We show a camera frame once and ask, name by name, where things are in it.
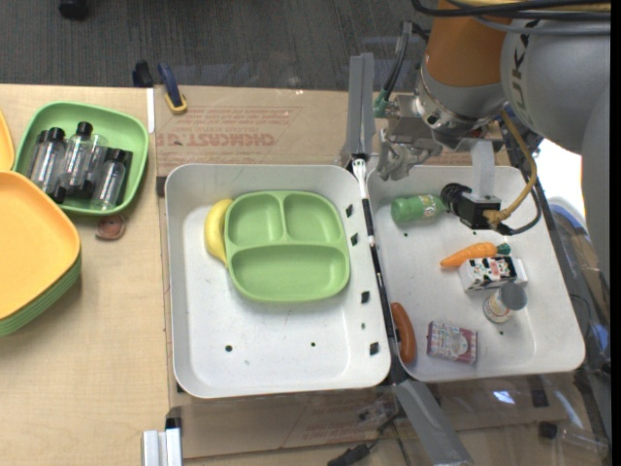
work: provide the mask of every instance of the green bottle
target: green bottle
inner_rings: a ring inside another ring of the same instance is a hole
[[[445,210],[442,200],[436,195],[413,195],[393,200],[390,215],[395,222],[408,222],[429,219]]]

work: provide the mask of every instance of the banana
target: banana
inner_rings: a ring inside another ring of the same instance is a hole
[[[226,251],[224,249],[224,221],[226,210],[233,203],[233,199],[218,200],[212,205],[205,217],[205,247],[207,252],[220,259],[226,267]]]

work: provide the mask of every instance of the yellow cable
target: yellow cable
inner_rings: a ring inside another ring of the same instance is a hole
[[[486,5],[502,5],[502,4],[514,4],[522,2],[522,0],[452,0],[453,2],[458,2],[466,5],[474,5],[474,6],[486,6]],[[580,12],[610,12],[610,4],[590,4],[590,5],[570,5],[565,7],[555,7],[554,9],[546,9],[549,11],[552,10],[563,10],[563,11],[580,11]]]
[[[531,190],[533,189],[533,186],[535,185],[535,181],[537,180],[537,164],[535,163],[535,160],[528,152],[528,147],[526,147],[526,144],[524,143],[524,139],[522,138],[522,135],[520,135],[519,131],[515,127],[515,124],[513,124],[513,121],[509,118],[507,111],[505,109],[501,111],[501,116],[503,117],[503,121],[507,125],[509,132],[511,133],[511,135],[517,142],[517,145],[524,153],[526,160],[528,160],[528,163],[531,167],[531,176],[528,179],[528,183],[526,184],[522,192],[519,194],[519,196],[515,199],[515,201],[511,205],[509,205],[505,209],[502,209],[501,211],[484,211],[483,212],[483,217],[487,219],[490,226],[492,226],[493,228],[496,227],[498,224],[501,223],[501,221],[504,221],[505,219],[507,219],[509,216],[511,216],[515,212],[515,210],[520,206],[520,204],[524,201],[524,199],[531,192]]]

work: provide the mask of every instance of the toy carrot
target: toy carrot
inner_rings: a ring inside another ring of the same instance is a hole
[[[491,242],[478,242],[465,249],[457,250],[452,255],[440,261],[444,268],[458,268],[468,259],[479,259],[481,257],[493,257],[494,255],[509,255],[511,247],[508,244],[495,246]]]

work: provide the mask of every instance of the orange plate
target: orange plate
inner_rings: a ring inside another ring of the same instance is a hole
[[[13,167],[15,157],[9,126],[0,111],[0,171],[9,171]]]
[[[73,266],[73,222],[19,173],[0,172],[0,319],[34,301]]]

